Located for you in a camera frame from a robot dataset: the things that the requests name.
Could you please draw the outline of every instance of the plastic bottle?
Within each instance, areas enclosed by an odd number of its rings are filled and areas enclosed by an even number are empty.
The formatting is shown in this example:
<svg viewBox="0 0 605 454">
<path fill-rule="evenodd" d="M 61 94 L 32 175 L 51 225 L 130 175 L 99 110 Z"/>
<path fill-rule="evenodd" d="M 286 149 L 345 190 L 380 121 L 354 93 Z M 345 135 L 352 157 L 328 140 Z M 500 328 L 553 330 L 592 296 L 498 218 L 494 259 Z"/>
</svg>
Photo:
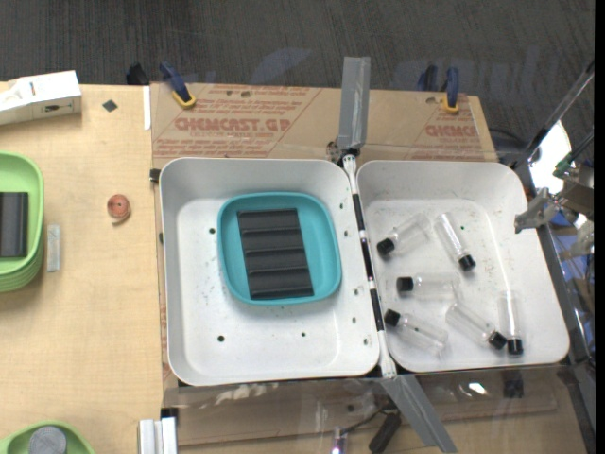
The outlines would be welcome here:
<svg viewBox="0 0 605 454">
<path fill-rule="evenodd" d="M 507 343 L 509 355 L 518 357 L 523 355 L 522 331 L 519 324 L 517 297 L 514 291 L 506 290 L 500 294 L 498 311 L 500 313 L 500 328 L 509 338 Z"/>
<path fill-rule="evenodd" d="M 425 243 L 430 238 L 430 220 L 425 214 L 416 214 L 393 228 L 389 234 L 376 245 L 378 253 L 387 256 L 393 252 L 405 253 Z"/>
<path fill-rule="evenodd" d="M 385 323 L 391 326 L 405 343 L 437 357 L 447 345 L 447 331 L 411 314 L 400 314 L 389 309 L 385 314 Z"/>
<path fill-rule="evenodd" d="M 402 297 L 420 300 L 454 299 L 460 286 L 457 272 L 420 272 L 397 278 L 397 292 Z"/>
<path fill-rule="evenodd" d="M 445 250 L 463 271 L 470 271 L 476 266 L 476 262 L 468 252 L 458 230 L 459 227 L 450 213 L 441 214 L 435 220 L 435 231 Z"/>
<path fill-rule="evenodd" d="M 445 321 L 480 345 L 489 344 L 496 350 L 501 350 L 507 344 L 506 337 L 494 324 L 460 301 L 447 309 Z"/>
</svg>

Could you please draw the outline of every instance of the dark floor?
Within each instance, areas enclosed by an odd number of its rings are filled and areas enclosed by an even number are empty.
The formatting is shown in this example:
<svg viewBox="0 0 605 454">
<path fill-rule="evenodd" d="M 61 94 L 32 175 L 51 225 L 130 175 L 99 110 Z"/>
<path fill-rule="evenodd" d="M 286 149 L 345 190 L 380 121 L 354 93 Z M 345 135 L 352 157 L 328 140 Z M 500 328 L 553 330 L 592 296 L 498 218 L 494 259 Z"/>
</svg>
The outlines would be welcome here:
<svg viewBox="0 0 605 454">
<path fill-rule="evenodd" d="M 526 143 L 595 54 L 596 0 L 0 0 L 0 80 L 76 69 L 82 83 L 151 79 L 171 61 L 199 80 L 339 87 L 345 56 L 372 88 L 415 89 L 450 65 L 481 98 L 499 147 Z M 565 120 L 590 129 L 594 84 Z"/>
</svg>

